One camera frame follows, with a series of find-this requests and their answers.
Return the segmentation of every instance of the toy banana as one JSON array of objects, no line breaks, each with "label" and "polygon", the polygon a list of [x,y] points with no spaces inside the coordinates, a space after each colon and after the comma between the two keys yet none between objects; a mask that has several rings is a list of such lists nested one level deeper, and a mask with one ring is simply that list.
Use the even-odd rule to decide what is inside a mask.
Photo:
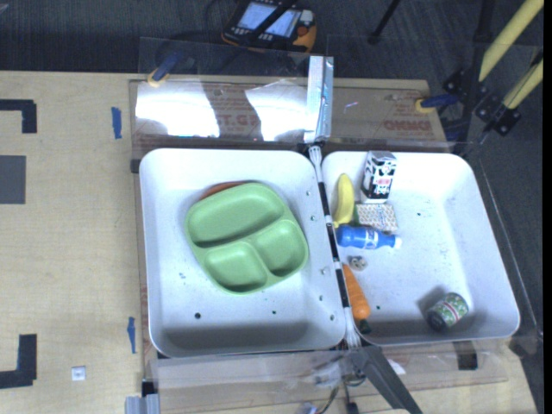
[{"label": "toy banana", "polygon": [[337,180],[337,209],[334,214],[334,227],[347,224],[353,220],[354,187],[351,178],[342,173]]}]

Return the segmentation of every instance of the yellow tube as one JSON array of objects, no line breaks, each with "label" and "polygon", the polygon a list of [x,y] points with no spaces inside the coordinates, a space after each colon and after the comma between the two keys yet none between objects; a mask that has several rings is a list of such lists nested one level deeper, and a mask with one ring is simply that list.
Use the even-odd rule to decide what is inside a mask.
[{"label": "yellow tube", "polygon": [[486,50],[481,64],[480,82],[496,66],[510,46],[543,8],[544,0],[525,0],[492,45]]},{"label": "yellow tube", "polygon": [[502,104],[508,109],[516,109],[519,104],[543,81],[544,59],[533,65],[517,84],[504,97]]}]

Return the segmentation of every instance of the beige tabletop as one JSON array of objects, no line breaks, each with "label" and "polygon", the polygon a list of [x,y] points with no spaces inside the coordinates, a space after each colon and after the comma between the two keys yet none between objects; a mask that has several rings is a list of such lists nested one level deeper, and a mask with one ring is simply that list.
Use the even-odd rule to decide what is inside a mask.
[{"label": "beige tabletop", "polygon": [[[0,413],[123,413],[125,398],[141,392],[135,182],[129,170],[129,81],[137,78],[143,76],[0,72],[1,99],[32,99],[38,109],[36,134],[22,134],[21,112],[0,111],[0,154],[27,158],[25,204],[0,204],[0,371],[16,369],[19,335],[36,334],[38,345],[36,380],[0,390]],[[120,139],[111,108],[122,114]],[[136,320],[135,354],[130,317]],[[536,412],[519,359],[508,348],[500,349],[500,357],[499,381],[415,390],[412,396],[424,412]],[[85,367],[85,379],[72,379],[74,367]],[[389,409],[377,394],[355,400],[361,412]],[[220,401],[213,405],[223,408]],[[327,412],[345,412],[342,401]]]}]

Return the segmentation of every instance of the green plate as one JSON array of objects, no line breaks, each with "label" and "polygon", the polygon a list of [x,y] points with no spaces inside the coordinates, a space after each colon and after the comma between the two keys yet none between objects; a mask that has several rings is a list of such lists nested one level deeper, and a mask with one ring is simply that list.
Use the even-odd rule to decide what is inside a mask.
[{"label": "green plate", "polygon": [[274,285],[309,257],[292,211],[261,183],[238,185],[195,203],[186,215],[185,234],[199,265],[234,294]]}]

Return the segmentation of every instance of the black square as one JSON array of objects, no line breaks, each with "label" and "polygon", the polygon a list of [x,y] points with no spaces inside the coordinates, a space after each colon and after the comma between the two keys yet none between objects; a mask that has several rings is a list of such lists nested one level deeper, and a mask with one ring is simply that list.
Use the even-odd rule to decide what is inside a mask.
[{"label": "black square", "polygon": [[26,156],[0,155],[0,204],[25,204]]}]

